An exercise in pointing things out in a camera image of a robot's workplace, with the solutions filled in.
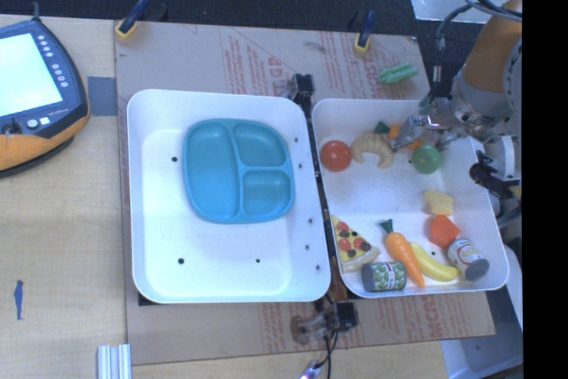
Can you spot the green beans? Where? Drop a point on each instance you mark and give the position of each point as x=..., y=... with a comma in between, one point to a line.
x=397, y=73

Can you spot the thin black rod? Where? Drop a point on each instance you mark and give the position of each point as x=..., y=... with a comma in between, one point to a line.
x=320, y=195

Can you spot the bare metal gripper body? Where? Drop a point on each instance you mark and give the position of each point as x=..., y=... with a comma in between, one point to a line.
x=455, y=120

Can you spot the small orange carrot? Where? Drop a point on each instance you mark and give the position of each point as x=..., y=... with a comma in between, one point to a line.
x=390, y=130

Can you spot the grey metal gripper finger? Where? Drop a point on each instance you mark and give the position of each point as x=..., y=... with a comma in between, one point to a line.
x=441, y=139
x=410, y=132

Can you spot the green peas can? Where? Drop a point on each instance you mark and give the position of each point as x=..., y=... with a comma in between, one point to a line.
x=384, y=276

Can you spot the orange cube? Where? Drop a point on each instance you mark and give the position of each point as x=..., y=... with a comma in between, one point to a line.
x=444, y=231

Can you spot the pizza slice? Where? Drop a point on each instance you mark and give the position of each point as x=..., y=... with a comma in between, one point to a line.
x=350, y=242

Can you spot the yellow wavy chip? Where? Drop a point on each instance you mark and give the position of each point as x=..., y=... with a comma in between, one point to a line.
x=438, y=202

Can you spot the white and yellow can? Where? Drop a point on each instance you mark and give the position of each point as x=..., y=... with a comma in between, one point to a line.
x=466, y=257

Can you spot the blue divided plate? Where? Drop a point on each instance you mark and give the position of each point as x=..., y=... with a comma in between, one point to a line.
x=213, y=173

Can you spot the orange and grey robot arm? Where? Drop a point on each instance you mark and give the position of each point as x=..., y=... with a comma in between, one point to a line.
x=492, y=57

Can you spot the green apple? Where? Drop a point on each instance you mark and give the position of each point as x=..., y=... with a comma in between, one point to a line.
x=427, y=160

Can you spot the red tomato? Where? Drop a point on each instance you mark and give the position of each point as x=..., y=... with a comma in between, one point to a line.
x=336, y=155

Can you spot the black cylinder on white bracket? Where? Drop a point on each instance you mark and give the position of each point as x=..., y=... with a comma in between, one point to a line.
x=492, y=177

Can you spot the white plastic tray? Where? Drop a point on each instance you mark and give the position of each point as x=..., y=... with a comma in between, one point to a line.
x=222, y=262
x=390, y=195

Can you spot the brown cardboard board red print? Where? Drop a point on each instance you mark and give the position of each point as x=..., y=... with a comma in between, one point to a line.
x=213, y=53

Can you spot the large orange carrot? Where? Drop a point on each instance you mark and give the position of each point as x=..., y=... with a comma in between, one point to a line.
x=401, y=253

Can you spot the tan croissant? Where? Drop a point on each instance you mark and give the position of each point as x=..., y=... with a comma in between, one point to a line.
x=373, y=145

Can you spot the yellow banana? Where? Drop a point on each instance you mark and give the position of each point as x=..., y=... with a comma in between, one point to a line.
x=432, y=265

